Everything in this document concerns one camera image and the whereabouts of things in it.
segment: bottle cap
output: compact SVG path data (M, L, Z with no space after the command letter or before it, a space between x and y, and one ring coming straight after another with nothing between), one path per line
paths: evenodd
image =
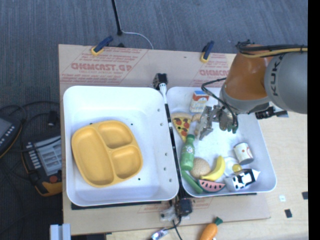
M191 139L195 140L195 136L194 136L193 134L188 134L188 135L186 136L186 138L187 138L187 139L188 139L188 138L191 138Z

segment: toy pizza slice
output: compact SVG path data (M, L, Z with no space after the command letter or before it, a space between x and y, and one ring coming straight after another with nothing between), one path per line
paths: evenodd
M177 112L171 114L171 118L174 128L178 132L183 142L186 142L190 124L192 122L192 115L188 113Z

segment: yellow divided plate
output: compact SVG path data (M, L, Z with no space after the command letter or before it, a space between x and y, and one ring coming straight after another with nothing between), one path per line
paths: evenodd
M72 136L71 147L82 177L97 188L128 180L143 165L135 136L126 124L117 120L80 128Z

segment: black pole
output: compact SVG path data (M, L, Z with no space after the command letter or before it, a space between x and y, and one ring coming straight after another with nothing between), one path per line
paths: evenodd
M120 22L119 22L116 2L115 2L115 0L111 0L111 2L112 2L113 12L114 12L114 16L115 16L116 27L117 27L117 30L118 30L117 35L121 36L123 32L122 32L121 27L120 27Z

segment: toy watermelon slice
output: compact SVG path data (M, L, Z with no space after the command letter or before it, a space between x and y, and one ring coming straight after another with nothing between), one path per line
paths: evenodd
M205 179L198 179L198 185L208 193L214 193L222 190L226 184L213 182Z

